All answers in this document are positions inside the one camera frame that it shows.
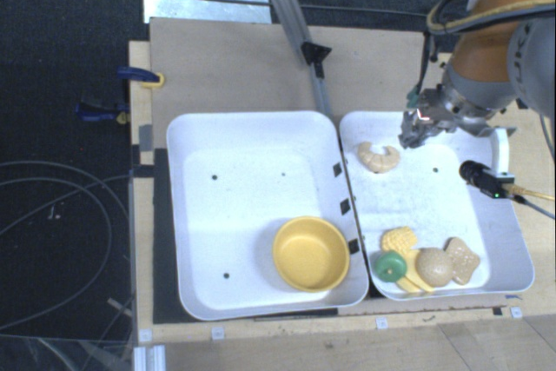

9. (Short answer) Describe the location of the thin black rod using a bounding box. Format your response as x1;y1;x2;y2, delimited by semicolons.
336;121;371;277

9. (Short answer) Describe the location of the tan round bun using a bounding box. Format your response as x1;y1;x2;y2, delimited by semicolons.
414;247;455;288

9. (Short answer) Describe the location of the green doughnut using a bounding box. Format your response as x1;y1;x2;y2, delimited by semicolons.
374;250;408;283

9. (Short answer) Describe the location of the white plastic tray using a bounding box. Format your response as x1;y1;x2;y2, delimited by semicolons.
338;110;536;302
166;110;371;322

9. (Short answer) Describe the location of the tan bread slice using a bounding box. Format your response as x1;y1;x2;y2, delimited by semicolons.
443;236;482;287

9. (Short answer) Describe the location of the black cylinder on white bracket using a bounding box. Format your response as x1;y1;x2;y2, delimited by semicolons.
459;126;518;201

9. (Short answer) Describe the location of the yellow bowl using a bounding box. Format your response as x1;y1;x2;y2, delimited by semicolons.
272;215;351;294

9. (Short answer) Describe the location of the beige croissant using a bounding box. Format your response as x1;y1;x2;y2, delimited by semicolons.
356;141;401;175

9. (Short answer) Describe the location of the yellow banana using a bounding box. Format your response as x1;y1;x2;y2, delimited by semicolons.
394;248;436;295

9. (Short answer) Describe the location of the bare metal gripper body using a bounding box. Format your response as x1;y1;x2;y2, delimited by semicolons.
407;85;497;137

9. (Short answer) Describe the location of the yellow corn cob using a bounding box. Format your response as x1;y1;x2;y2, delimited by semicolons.
381;225;419;257

